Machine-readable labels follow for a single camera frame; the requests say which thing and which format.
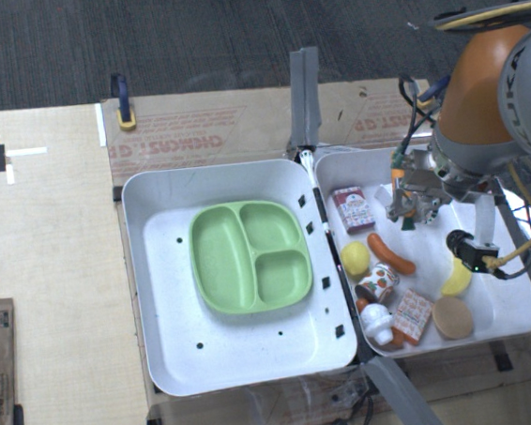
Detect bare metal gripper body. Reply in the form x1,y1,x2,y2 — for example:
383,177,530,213
397,140,493,211

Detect white plastic bottle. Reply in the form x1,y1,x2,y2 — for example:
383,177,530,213
358,300,398,349

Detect white can with strawberry print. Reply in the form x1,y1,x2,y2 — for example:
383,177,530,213
351,260,404,308

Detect orange sausage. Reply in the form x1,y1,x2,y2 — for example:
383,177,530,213
365,227,418,281

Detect small carrot with green top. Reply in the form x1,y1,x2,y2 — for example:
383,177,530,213
397,207,420,234

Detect red and white carton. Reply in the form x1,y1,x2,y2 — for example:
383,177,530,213
330,183,378,237

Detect white plastic tray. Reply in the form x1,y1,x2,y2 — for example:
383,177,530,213
311,131,531,367
118,150,363,402

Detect yellow rounded toy food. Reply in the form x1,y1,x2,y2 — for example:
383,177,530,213
436,254,476,299

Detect brown cardboard board red print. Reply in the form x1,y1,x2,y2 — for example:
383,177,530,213
100,55,531,425

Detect round tan biscuit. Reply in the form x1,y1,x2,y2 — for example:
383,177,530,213
429,293,477,343

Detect black cylinder on white bracket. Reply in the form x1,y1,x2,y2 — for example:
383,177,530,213
440,191,505,279

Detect orange and white carton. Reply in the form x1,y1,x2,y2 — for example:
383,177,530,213
387,284,439,349

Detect green divided plate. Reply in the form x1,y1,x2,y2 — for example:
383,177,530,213
184,193,318,321

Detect yellow lemon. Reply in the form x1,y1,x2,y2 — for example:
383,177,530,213
338,238,374,279

